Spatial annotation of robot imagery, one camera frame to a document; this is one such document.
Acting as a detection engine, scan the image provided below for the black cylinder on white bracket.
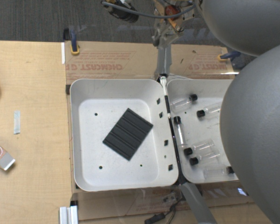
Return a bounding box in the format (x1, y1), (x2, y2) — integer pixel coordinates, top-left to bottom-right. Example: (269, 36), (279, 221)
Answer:
(103, 0), (143, 24)

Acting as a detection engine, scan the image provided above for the black ribbed rectangular mat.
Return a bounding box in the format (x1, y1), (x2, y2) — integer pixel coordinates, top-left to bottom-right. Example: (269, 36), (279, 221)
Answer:
(102, 107), (154, 161)

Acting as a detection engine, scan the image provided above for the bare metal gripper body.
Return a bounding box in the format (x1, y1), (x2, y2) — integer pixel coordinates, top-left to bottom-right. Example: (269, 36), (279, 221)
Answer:
(153, 0), (197, 28)

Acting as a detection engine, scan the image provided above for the clear plastic bottle black cap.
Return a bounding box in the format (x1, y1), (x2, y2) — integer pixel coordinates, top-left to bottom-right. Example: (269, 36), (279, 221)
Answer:
(196, 101), (223, 119)
(183, 138), (215, 156)
(173, 116), (188, 148)
(170, 93), (198, 113)
(203, 166), (235, 180)
(189, 149), (221, 166)

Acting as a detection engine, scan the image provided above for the white plastic tray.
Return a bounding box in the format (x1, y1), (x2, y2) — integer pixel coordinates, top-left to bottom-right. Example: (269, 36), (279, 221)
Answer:
(165, 78), (239, 185)
(69, 78), (179, 192)

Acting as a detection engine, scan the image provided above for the brown and white carton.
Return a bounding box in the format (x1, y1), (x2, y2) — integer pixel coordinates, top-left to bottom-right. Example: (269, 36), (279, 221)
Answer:
(0, 139), (16, 171)

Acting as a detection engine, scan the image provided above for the brown cardboard board red print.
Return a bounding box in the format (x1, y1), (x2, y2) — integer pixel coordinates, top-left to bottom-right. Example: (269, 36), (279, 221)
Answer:
(64, 40), (255, 221)

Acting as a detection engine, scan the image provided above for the black block with thin wires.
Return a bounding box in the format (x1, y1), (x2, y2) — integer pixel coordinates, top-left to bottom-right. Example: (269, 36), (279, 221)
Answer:
(143, 212), (166, 224)

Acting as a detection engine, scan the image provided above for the thin black and white rod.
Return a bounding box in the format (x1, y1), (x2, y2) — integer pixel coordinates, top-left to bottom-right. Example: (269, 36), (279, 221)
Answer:
(159, 75), (186, 185)

